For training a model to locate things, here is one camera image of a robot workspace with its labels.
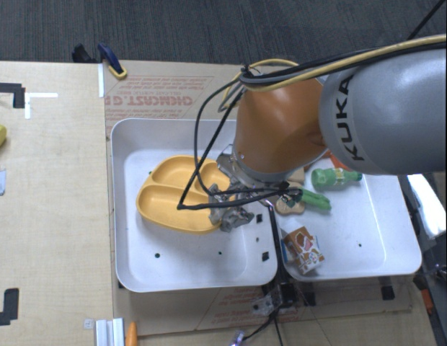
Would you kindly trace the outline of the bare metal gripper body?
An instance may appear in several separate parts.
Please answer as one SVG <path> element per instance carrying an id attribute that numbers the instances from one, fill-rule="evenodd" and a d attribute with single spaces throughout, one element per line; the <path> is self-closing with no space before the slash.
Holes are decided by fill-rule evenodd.
<path id="1" fill-rule="evenodd" d="M 229 178 L 229 184 L 222 187 L 214 182 L 208 188 L 211 212 L 246 212 L 252 203 L 269 207 L 269 184 L 248 174 L 248 168 L 239 161 L 232 144 L 218 155 L 216 163 L 219 171 Z"/>

